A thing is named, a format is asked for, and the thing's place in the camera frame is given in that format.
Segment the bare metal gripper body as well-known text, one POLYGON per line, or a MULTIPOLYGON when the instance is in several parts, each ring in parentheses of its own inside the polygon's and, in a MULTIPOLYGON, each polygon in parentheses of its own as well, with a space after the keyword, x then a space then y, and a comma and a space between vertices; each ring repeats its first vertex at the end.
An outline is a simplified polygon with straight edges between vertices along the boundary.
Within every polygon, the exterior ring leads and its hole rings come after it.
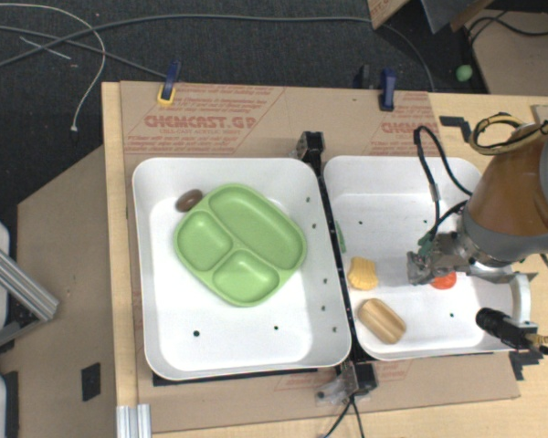
POLYGON ((465 233, 451 231, 425 235, 416 251, 406 254, 406 274, 413 286, 432 284, 454 272, 469 273, 484 254, 465 233))

